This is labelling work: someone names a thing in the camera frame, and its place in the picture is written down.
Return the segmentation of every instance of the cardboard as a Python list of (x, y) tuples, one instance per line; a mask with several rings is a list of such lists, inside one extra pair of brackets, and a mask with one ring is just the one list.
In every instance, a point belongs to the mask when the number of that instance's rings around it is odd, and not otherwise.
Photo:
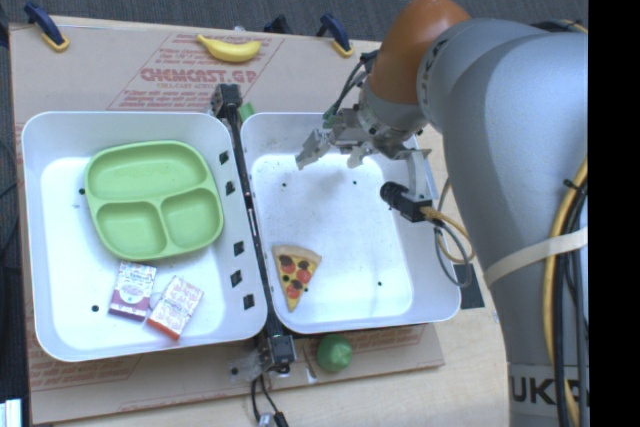
[[(54, 17), (70, 41), (55, 53), (33, 25), (11, 27), (11, 66), (18, 163), (20, 133), (32, 116), (51, 110), (205, 112), (215, 86), (241, 86), (245, 104), (263, 112), (325, 110), (342, 89), (360, 52), (378, 47), (352, 42), (350, 58), (329, 38), (249, 34), (106, 20)], [(260, 38), (262, 50), (248, 63), (212, 60), (194, 44), (197, 34), (239, 42)], [(19, 169), (26, 329), (34, 424), (99, 417), (175, 404), (245, 395), (249, 383), (234, 379), (229, 362), (246, 357), (253, 341), (153, 354), (63, 363), (39, 346), (30, 301), (28, 223)], [(329, 374), (314, 360), (317, 338), (296, 340), (298, 360), (273, 389), (393, 374), (444, 365), (433, 325), (346, 333), (354, 347), (348, 369)]]

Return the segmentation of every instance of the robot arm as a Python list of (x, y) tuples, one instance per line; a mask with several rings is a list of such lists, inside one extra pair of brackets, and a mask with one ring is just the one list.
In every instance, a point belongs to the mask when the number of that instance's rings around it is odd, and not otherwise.
[[(586, 197), (587, 42), (579, 28), (549, 32), (472, 19), (450, 0), (414, 0), (361, 80), (358, 104), (328, 111), (298, 167), (330, 145), (351, 153), (351, 167), (380, 152), (415, 170), (408, 187), (415, 197), (424, 192), (424, 174), (404, 142), (431, 124), (443, 136), (452, 192), (478, 261), (493, 272), (502, 260), (586, 224), (586, 201), (573, 228), (559, 212), (568, 193), (573, 203)], [(574, 177), (579, 183), (568, 186)], [(588, 425), (586, 247), (570, 254), (571, 272), (561, 274), (564, 260), (543, 254), (491, 283), (509, 363), (512, 426), (569, 419)], [(585, 284), (577, 301), (562, 276)]]

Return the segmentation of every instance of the red and white box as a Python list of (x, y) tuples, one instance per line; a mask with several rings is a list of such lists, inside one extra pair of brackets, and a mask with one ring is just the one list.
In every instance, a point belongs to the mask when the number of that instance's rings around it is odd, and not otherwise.
[(143, 321), (149, 309), (155, 276), (155, 267), (135, 262), (120, 262), (109, 313)]
[(147, 324), (177, 340), (203, 295), (204, 292), (198, 287), (174, 276), (149, 315)]

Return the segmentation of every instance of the toy banana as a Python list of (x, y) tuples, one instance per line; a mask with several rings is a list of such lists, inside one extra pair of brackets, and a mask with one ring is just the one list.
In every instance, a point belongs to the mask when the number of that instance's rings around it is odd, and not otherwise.
[(252, 59), (262, 46), (259, 41), (227, 43), (226, 41), (205, 38), (202, 34), (199, 34), (196, 39), (207, 48), (213, 57), (231, 63), (242, 63)]

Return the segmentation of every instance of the hole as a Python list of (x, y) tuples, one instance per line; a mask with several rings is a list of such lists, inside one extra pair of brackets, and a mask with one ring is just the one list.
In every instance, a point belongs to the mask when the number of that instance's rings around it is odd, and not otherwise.
[(249, 308), (253, 308), (255, 306), (255, 301), (253, 299), (253, 294), (249, 294), (249, 295), (245, 295), (242, 298), (243, 302), (244, 302), (244, 309), (248, 310)]
[(242, 281), (242, 272), (240, 272), (240, 270), (237, 270), (230, 277), (231, 277), (231, 286), (235, 287), (238, 283)]

